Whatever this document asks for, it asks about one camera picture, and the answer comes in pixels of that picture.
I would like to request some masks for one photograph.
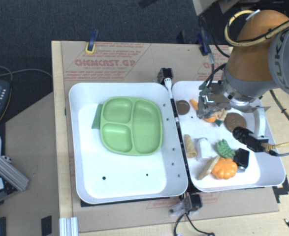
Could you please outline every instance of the black floor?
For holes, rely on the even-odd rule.
[[[262,0],[256,7],[289,16],[289,0]],[[223,14],[215,3],[202,14],[219,44],[226,44],[225,24],[239,10],[236,5]],[[0,66],[51,73],[51,41],[87,41],[94,28],[99,41],[113,42],[176,43],[184,31],[185,42],[194,44],[199,32],[192,0],[0,0]],[[52,90],[52,79],[44,73],[14,74],[12,99],[0,125]]]

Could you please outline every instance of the wooden table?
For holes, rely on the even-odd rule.
[[[58,187],[59,187],[59,207],[61,218],[71,218],[73,216],[71,202],[71,186],[69,172],[69,156],[67,145],[67,126],[64,115],[65,94],[63,77],[62,42],[52,41],[52,62],[53,62],[53,82],[54,82],[54,102],[56,120],[56,140],[57,140],[57,161],[58,161]],[[275,90],[283,105],[289,111],[289,95],[283,91]],[[262,103],[264,106],[271,106],[266,112],[269,125],[273,132],[277,144],[289,141],[289,122],[267,92]],[[280,153],[289,152],[289,146],[279,149]],[[287,177],[289,180],[289,156],[282,159]],[[253,214],[238,217],[227,217],[219,219],[208,219],[195,221],[198,229],[206,232],[215,232],[216,236],[236,236],[236,235],[289,235],[289,228],[284,222],[284,218],[289,220],[289,194],[280,197],[278,212]],[[160,224],[154,226],[142,226],[126,229],[116,229],[99,232],[81,233],[84,236],[172,236],[174,224]],[[177,233],[184,236],[199,235],[188,222],[180,223]]]

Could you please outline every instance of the white tray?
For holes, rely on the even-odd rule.
[[[180,81],[175,83],[172,88],[174,100],[186,100],[189,102],[189,100],[193,98],[195,101],[198,101],[198,87],[201,84],[202,82],[197,81]],[[261,106],[261,102],[256,100],[252,103],[252,106]],[[232,109],[229,112],[241,114],[247,122],[247,129],[254,131],[254,116],[252,113],[244,114],[235,109]],[[189,134],[193,141],[206,137],[211,143],[213,150],[215,150],[215,144],[217,142],[225,139],[233,150],[243,148],[250,151],[249,165],[246,171],[243,173],[237,173],[234,177],[228,180],[216,179],[211,174],[202,180],[198,180],[197,176],[205,166],[206,162],[197,161],[196,157],[189,158],[188,166],[191,179],[194,186],[200,191],[213,192],[275,186],[284,181],[285,171],[279,157],[270,156],[264,152],[254,153],[250,149],[246,148],[244,144],[234,139],[232,133],[226,129],[224,124],[219,127],[214,123],[208,123],[199,119],[192,106],[186,115],[179,116],[179,122],[183,136]],[[269,138],[269,142],[274,144],[274,139],[268,122],[266,122],[266,136]]]
[[[150,100],[163,123],[162,146],[153,155],[108,151],[92,129],[98,104],[113,96]],[[90,204],[180,196],[188,186],[175,119],[164,86],[157,83],[78,83],[69,92],[79,197]]]

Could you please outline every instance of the brown round object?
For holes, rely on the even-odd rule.
[[[179,115],[185,115],[190,109],[189,103],[185,100],[176,101],[176,107]]]
[[[230,132],[233,132],[236,127],[246,128],[247,126],[244,117],[238,113],[228,113],[224,119],[224,125]]]

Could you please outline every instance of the green plate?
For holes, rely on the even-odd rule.
[[[100,115],[104,146],[116,153],[150,155],[162,144],[162,119],[158,106],[135,97],[112,97]]]

